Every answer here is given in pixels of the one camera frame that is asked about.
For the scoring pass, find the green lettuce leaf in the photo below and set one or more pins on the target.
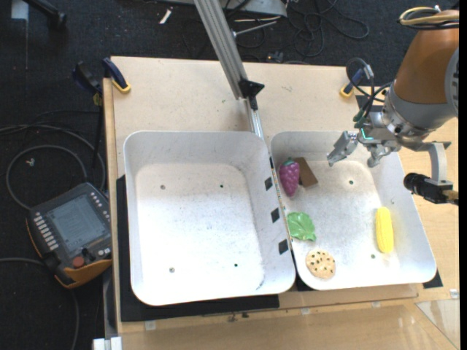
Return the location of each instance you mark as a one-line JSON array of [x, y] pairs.
[[301, 226]]

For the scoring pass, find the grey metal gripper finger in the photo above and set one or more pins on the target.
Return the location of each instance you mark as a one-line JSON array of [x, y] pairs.
[[343, 146], [377, 154]]

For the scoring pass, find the white plastic tray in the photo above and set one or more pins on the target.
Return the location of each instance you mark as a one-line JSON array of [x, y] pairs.
[[197, 217], [346, 224]]

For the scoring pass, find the purple grapes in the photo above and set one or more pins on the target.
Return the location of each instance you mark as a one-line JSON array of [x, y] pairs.
[[289, 177]]

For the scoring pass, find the brown flat block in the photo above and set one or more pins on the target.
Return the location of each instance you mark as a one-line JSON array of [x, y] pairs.
[[309, 176]]

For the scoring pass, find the pale wood board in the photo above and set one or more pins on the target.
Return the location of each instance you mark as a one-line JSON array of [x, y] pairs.
[[175, 97]]

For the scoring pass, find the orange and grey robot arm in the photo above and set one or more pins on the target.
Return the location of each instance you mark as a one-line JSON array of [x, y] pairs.
[[427, 64]]

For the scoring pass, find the yellow corn cob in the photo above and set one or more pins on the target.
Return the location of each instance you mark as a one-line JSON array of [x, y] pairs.
[[384, 230]]

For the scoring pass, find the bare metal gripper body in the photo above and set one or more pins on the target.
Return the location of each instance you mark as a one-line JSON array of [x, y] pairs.
[[397, 131]]

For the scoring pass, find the tan chocolate chip biscuit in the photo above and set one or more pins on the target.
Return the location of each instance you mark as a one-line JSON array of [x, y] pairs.
[[320, 264]]

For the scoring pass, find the black cylinder on white bracket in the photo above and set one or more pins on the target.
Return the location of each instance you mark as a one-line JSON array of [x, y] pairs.
[[428, 187]]

